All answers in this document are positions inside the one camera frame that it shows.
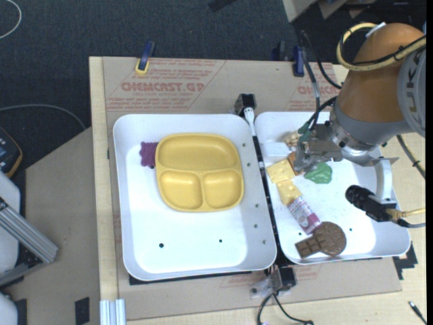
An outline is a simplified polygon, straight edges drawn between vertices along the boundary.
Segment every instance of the blue and yellow clamp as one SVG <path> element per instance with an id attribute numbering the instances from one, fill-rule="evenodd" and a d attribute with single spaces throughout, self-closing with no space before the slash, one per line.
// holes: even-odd
<path id="1" fill-rule="evenodd" d="M 138 59 L 137 65 L 135 65 L 135 73 L 144 76 L 149 68 L 149 58 L 153 56 L 155 50 L 155 43 L 153 41 L 147 41 L 144 47 L 143 55 L 141 59 Z"/>

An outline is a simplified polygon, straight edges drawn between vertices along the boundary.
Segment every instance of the white cable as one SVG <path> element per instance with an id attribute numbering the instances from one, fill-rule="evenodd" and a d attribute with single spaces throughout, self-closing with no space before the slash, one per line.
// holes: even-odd
<path id="1" fill-rule="evenodd" d="M 7 1 L 8 3 L 11 3 L 12 5 L 14 5 L 17 8 L 18 13 L 20 14 L 20 17 L 18 18 L 16 25 L 11 30 L 9 30 L 4 35 L 0 36 L 0 40 L 4 39 L 6 36 L 12 34 L 17 29 L 17 27 L 19 27 L 19 25 L 21 24 L 21 19 L 22 19 L 22 12 L 21 12 L 20 6 L 18 6 L 18 4 L 12 0 L 4 0 L 4 1 Z"/>

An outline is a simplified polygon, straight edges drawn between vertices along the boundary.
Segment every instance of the white tray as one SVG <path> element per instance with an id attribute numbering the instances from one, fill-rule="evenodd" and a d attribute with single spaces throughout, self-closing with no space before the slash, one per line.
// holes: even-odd
<path id="1" fill-rule="evenodd" d="M 282 137 L 301 127 L 311 116 L 311 112 L 266 112 L 255 122 L 256 133 L 262 149 L 266 143 L 280 142 Z M 328 113 L 319 116 L 319 122 L 329 119 Z M 268 167 L 276 162 L 264 160 Z M 378 223 L 361 209 L 352 206 L 345 197 L 346 189 L 353 185 L 376 191 L 374 167 L 361 167 L 350 161 L 329 162 L 332 168 L 332 181 L 329 184 L 315 184 L 298 175 L 293 178 L 296 187 L 302 192 L 312 210 L 321 221 L 331 221 L 339 225 L 346 234 L 347 245 L 341 255 L 330 257 L 323 253 L 300 258 L 295 243 L 308 237 L 297 221 L 280 200 L 275 184 L 268 178 L 271 202 L 281 249 L 284 255 L 298 264 L 323 263 L 326 261 L 368 259 L 397 256 L 406 253 L 410 247 L 409 231 L 391 222 Z"/>
<path id="2" fill-rule="evenodd" d="M 156 171 L 142 167 L 141 142 L 174 133 L 215 133 L 240 154 L 244 197 L 234 208 L 186 213 L 160 196 Z M 139 280 L 152 281 L 267 269 L 277 248 L 254 144 L 233 114 L 129 114 L 113 129 L 120 196 L 123 260 Z"/>

